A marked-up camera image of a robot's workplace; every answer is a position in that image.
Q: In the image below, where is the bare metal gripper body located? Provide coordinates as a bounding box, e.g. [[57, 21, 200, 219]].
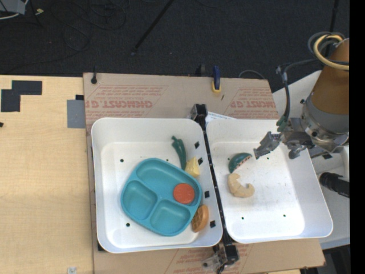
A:
[[281, 118, 350, 159]]

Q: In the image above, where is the green watermelon slice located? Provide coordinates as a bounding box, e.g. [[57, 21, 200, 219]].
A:
[[228, 152, 253, 174]]

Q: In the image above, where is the beige croissant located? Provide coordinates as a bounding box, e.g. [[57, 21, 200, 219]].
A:
[[226, 172, 256, 199]]

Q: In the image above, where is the white paper slip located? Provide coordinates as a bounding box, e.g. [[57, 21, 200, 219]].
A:
[[206, 111, 238, 122]]

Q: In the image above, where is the white plastic tray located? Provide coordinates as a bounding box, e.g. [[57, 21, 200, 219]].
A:
[[205, 118, 334, 245], [91, 116, 224, 254]]

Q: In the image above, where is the thin black rod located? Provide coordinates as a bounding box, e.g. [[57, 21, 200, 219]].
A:
[[198, 115, 232, 248]]

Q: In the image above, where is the yellow cheese wedge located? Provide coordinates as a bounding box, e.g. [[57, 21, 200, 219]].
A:
[[184, 156, 201, 179]]

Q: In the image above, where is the green pea pod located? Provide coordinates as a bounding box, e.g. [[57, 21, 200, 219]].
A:
[[171, 135, 188, 171]]

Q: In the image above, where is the red round tomato slice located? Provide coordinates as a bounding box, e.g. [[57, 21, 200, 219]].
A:
[[172, 183, 196, 206]]

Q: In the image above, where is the brown round waffle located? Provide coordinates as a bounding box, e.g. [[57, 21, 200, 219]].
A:
[[190, 204, 210, 233]]

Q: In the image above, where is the blue divided plate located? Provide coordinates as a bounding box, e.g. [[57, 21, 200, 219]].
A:
[[120, 157, 204, 237]]

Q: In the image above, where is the brown cardboard board red print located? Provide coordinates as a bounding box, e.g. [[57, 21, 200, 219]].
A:
[[82, 72, 326, 274]]

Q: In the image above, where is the black cylinder on white bracket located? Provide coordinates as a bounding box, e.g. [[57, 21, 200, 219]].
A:
[[319, 172, 350, 199]]

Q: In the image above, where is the black block with thin wires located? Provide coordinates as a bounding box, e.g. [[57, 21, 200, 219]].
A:
[[189, 103, 209, 122], [221, 244, 240, 265]]

